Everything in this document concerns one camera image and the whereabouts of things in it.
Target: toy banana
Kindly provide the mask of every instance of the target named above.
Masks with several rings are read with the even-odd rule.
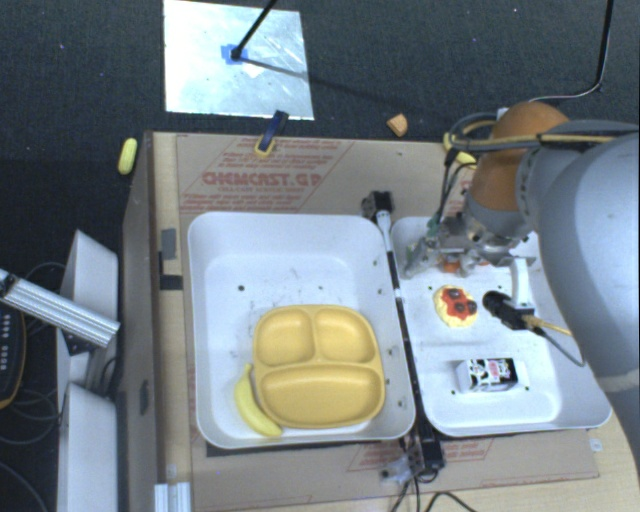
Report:
[[[253,430],[263,436],[275,437],[282,434],[282,429],[271,418],[269,418],[256,403],[251,388],[251,368],[246,364],[240,380],[233,391],[233,398],[236,407],[240,411],[240,416]]]

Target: toy pizza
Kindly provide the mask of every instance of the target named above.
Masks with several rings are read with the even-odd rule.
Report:
[[[449,327],[469,327],[478,318],[478,304],[463,288],[450,284],[433,296],[436,312]]]

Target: black carpet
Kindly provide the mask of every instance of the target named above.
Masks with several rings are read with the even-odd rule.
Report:
[[[391,139],[385,121],[403,112],[407,139],[437,141],[463,115],[584,90],[605,3],[281,0],[301,13],[316,117],[290,121],[286,135]],[[564,103],[569,117],[638,123],[639,21],[637,0],[616,2],[603,87]],[[0,48],[0,268],[18,275],[64,262],[76,229],[119,249],[130,177],[115,165],[125,138],[265,126],[165,112],[161,0],[5,0]],[[30,340],[26,389],[55,386],[52,332]],[[0,435],[20,425],[0,411]],[[0,461],[55,510],[55,431],[28,447],[0,443]],[[36,507],[0,468],[0,510]]]

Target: yellow divided plate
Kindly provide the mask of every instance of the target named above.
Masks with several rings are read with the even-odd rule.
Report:
[[[253,360],[260,406],[293,428],[336,428],[373,418],[384,373],[369,322],[342,306],[288,306],[256,325]]]

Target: silver metal plate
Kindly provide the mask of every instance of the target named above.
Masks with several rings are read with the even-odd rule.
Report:
[[[313,120],[300,14],[272,10],[243,52],[229,57],[261,9],[164,1],[168,112]]]

